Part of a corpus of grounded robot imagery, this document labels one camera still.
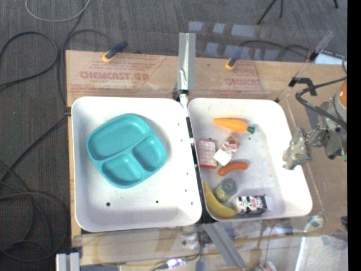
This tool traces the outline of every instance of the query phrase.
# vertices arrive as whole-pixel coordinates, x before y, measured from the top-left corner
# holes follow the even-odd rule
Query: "white tray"
[[[223,219],[209,212],[218,221],[259,220],[305,216],[312,209],[312,199],[301,166],[290,171],[283,168],[283,151],[289,147],[291,133],[283,109],[271,100],[196,98],[188,110],[194,139],[215,141],[216,149],[232,134],[241,143],[232,160],[248,162],[245,171],[230,172],[238,185],[238,192],[225,205],[241,195],[266,195],[268,210],[259,216]],[[253,134],[237,134],[215,125],[213,118],[234,117],[255,126]],[[211,189],[226,178],[216,169],[200,168],[202,182]]]
[[[88,135],[106,121],[141,115],[162,140],[167,160],[129,188],[112,186],[86,152]],[[201,216],[190,137],[182,106],[171,99],[82,97],[72,106],[75,216],[90,232],[185,226]]]

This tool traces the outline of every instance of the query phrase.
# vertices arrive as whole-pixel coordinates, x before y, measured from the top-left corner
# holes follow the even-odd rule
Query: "robotic hand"
[[[342,156],[344,161],[347,161],[347,78],[314,86],[313,89],[342,80],[344,83],[339,91],[320,107],[301,98],[301,95],[311,88],[296,94],[296,99],[300,103],[318,113],[318,123],[310,132],[306,132],[304,128],[297,129],[289,148],[284,151],[284,168],[294,169],[296,165],[313,160],[312,147],[324,147],[325,154],[330,159]]]

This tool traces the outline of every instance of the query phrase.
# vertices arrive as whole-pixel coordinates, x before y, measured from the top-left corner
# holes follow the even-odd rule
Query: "teal plate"
[[[122,189],[156,173],[167,157],[158,135],[132,113],[117,116],[91,132],[86,151],[104,178]]]

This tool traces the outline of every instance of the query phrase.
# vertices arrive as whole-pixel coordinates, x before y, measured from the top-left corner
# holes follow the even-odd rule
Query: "white cable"
[[[38,19],[38,20],[41,20],[41,21],[47,21],[47,22],[65,22],[65,21],[70,21],[70,20],[73,20],[74,18],[78,17],[79,15],[81,15],[84,10],[88,7],[89,3],[91,0],[88,0],[88,2],[86,2],[84,8],[75,16],[72,16],[70,18],[67,18],[67,19],[62,19],[62,20],[51,20],[51,19],[44,19],[44,18],[41,18],[39,16],[36,16],[35,14],[33,14],[30,9],[28,8],[28,1],[29,0],[26,0],[25,1],[25,8],[27,9],[27,12],[32,15],[34,18]]]

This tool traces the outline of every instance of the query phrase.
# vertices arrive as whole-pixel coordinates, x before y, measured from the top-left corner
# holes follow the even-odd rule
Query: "sausage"
[[[248,168],[248,164],[244,161],[233,161],[232,163],[228,163],[225,166],[221,167],[218,171],[218,174],[221,177],[224,177],[227,173],[230,171],[233,171],[235,169],[241,169],[245,170]]]

